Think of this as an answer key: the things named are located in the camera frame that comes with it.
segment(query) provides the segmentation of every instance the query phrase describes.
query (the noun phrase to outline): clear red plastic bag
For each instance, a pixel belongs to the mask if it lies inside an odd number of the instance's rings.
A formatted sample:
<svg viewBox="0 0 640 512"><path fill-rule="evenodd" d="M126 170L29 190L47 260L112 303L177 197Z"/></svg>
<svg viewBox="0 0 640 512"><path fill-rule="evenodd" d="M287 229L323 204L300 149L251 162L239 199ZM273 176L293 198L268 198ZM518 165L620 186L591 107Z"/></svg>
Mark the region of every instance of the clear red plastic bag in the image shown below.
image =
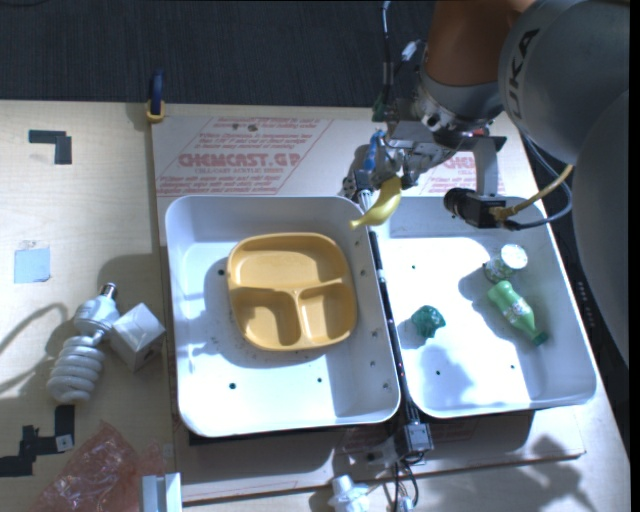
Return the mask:
<svg viewBox="0 0 640 512"><path fill-rule="evenodd" d="M145 475L164 475L157 442L138 454L109 423L76 449L29 512L138 512Z"/></svg>

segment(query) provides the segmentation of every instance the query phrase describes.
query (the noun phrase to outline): toy banana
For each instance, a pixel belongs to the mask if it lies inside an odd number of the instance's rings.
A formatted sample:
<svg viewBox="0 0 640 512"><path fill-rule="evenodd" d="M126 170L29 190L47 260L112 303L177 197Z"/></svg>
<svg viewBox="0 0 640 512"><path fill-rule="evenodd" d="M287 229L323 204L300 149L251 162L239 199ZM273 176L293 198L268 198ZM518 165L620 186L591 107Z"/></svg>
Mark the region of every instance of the toy banana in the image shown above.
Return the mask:
<svg viewBox="0 0 640 512"><path fill-rule="evenodd" d="M401 181L394 176L382 183L380 193L375 204L369 208L362 217L349 222L351 229L358 226L379 226L383 224L400 204Z"/></svg>

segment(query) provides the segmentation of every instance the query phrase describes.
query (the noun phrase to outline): white tray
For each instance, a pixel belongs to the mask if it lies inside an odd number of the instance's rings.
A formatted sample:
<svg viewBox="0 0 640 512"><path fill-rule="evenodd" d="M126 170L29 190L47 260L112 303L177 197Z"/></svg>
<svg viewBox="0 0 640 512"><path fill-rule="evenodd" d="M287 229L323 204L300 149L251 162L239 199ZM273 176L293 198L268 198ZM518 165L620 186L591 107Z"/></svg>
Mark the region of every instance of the white tray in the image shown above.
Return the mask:
<svg viewBox="0 0 640 512"><path fill-rule="evenodd" d="M379 423L400 389L362 214L335 197L185 196L168 208L167 249L185 425L206 437ZM248 343L228 300L227 257L241 240L311 231L335 240L354 279L358 320L325 348L272 352Z"/></svg>
<svg viewBox="0 0 640 512"><path fill-rule="evenodd" d="M517 220L541 217L533 207ZM548 226L476 229L453 218L442 198L403 197L375 229L409 392L420 410L453 418L582 404L593 396L589 342ZM549 335L538 347L486 295L492 283L482 265L506 243L528 254L511 282ZM446 322L426 341L411 322L424 305Z"/></svg>

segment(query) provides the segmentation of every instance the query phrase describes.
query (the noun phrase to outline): yellow divided plate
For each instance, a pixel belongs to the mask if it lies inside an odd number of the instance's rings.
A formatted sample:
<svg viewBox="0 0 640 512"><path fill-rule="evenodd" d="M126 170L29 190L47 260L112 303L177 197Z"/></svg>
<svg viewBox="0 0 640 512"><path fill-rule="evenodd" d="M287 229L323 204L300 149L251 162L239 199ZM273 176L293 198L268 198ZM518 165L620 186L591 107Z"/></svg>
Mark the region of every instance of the yellow divided plate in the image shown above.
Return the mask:
<svg viewBox="0 0 640 512"><path fill-rule="evenodd" d="M347 260L318 233L275 233L239 242L227 261L231 309L244 338L266 350L344 340L357 305Z"/></svg>

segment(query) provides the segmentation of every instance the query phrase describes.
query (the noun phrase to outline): green bottle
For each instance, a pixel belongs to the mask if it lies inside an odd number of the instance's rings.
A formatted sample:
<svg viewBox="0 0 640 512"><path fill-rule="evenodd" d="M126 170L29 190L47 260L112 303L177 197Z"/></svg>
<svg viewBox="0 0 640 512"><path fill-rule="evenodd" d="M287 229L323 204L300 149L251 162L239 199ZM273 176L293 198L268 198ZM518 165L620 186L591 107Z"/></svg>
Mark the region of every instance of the green bottle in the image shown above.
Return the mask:
<svg viewBox="0 0 640 512"><path fill-rule="evenodd" d="M546 333L536 329L531 306L514 291L509 281L499 281L487 292L487 296L498 307L502 316L511 325L524 331L534 345L547 341Z"/></svg>

